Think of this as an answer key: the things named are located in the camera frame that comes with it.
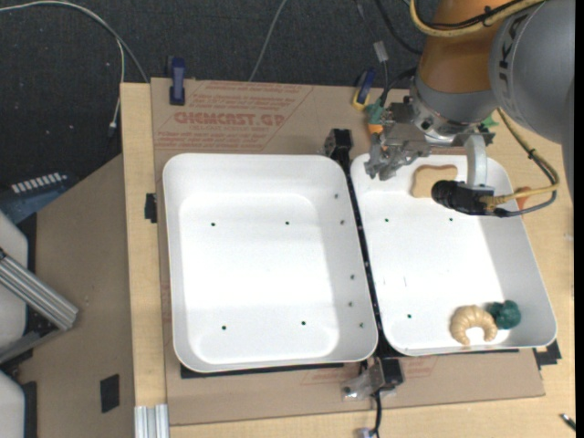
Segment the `toy croissant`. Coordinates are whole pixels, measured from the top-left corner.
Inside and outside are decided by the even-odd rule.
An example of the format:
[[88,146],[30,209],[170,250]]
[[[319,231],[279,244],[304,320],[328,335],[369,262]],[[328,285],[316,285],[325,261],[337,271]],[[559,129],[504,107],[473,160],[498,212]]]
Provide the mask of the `toy croissant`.
[[485,332],[485,342],[493,340],[497,333],[495,319],[486,310],[477,305],[468,305],[458,308],[450,323],[450,333],[453,338],[464,346],[468,346],[471,340],[466,336],[466,330],[479,327]]

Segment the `white tray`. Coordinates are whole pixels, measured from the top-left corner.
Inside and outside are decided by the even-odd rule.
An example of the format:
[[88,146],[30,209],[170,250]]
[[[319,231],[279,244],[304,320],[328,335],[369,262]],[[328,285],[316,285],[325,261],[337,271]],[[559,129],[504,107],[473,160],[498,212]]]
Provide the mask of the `white tray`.
[[[372,180],[362,155],[351,164],[366,235],[383,332],[399,352],[418,356],[468,350],[545,346],[556,337],[556,320],[521,217],[460,214],[432,198],[410,194],[422,165],[453,164],[466,178],[464,156],[432,156],[398,170],[388,181]],[[511,193],[505,170],[488,162],[487,184]],[[507,209],[517,209],[508,203]],[[454,311],[514,300],[521,323],[499,330],[491,342],[471,328],[469,348],[450,335]]]
[[345,176],[320,156],[163,171],[174,349],[200,372],[359,361],[377,328]]

